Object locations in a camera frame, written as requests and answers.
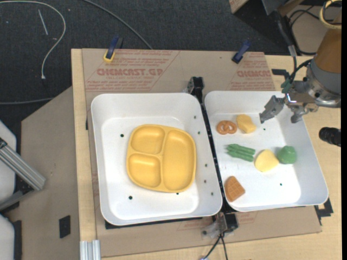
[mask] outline brown pretzel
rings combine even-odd
[[[217,125],[217,132],[226,135],[234,134],[237,131],[237,125],[229,120],[222,120]]]

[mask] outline wooden table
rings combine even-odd
[[[309,58],[299,57],[298,64],[307,59]],[[291,71],[293,68],[292,58],[289,56],[266,56],[266,61],[270,69],[287,69],[288,71]],[[297,78],[304,76],[304,73],[304,71],[300,71],[297,74]],[[272,75],[272,78],[276,90],[280,90],[280,84],[283,82],[283,77]],[[95,224],[88,133],[85,130],[87,113],[81,49],[72,50],[72,79],[80,240],[90,242],[97,239],[97,231]],[[341,150],[337,146],[321,141],[318,137],[318,132],[322,127],[328,126],[340,128],[340,109],[320,108],[318,112],[310,113],[305,116],[304,119],[314,150],[326,179],[334,213],[331,217],[322,220],[323,230],[318,234],[228,243],[227,251],[229,259],[342,259]],[[209,249],[209,246],[198,246],[188,249],[108,257],[105,259],[199,259],[199,257],[204,256]],[[214,252],[209,256],[209,259],[224,259],[223,247],[218,245]]]

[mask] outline brown toy bread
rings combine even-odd
[[[233,202],[234,200],[236,200],[237,198],[239,198],[246,192],[245,189],[242,187],[242,185],[238,182],[238,180],[234,176],[230,176],[227,179],[224,185],[224,190],[225,190],[227,199],[230,202]]]

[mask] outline blue clip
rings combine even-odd
[[[249,47],[250,47],[250,42],[244,41],[241,49],[239,50],[239,52],[237,52],[234,55],[234,57],[232,58],[232,61],[235,63],[239,63],[243,58],[243,54],[248,50]]]
[[[112,62],[114,55],[115,55],[115,49],[120,48],[123,43],[123,39],[119,38],[119,36],[115,36],[110,44],[110,47],[108,48],[108,51],[104,54],[104,61],[106,62]]]

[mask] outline white plastic object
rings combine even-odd
[[[0,214],[0,259],[13,260],[15,248],[15,229],[13,225]]]
[[[0,120],[0,137],[9,147],[16,150],[16,137]],[[15,172],[0,160],[0,203],[9,198],[15,190]]]
[[[259,113],[272,95],[283,97],[281,92],[214,91],[205,97],[217,161],[223,183],[235,176],[246,193],[228,202],[237,211],[256,211],[281,207],[318,205],[328,198],[328,190],[304,121],[291,123],[292,112],[285,107],[277,116],[260,122]],[[236,120],[247,114],[257,129],[245,134],[241,130],[233,135],[220,135],[216,126],[221,120]],[[279,164],[268,172],[260,172],[254,162],[232,158],[226,146],[239,144],[256,150],[277,153],[285,145],[297,151],[294,164]]]
[[[91,104],[99,176],[100,207],[111,224],[212,216],[222,206],[221,190],[201,106],[187,93],[101,94]],[[131,132],[143,124],[185,130],[196,144],[193,184],[181,193],[147,190],[126,172]]]

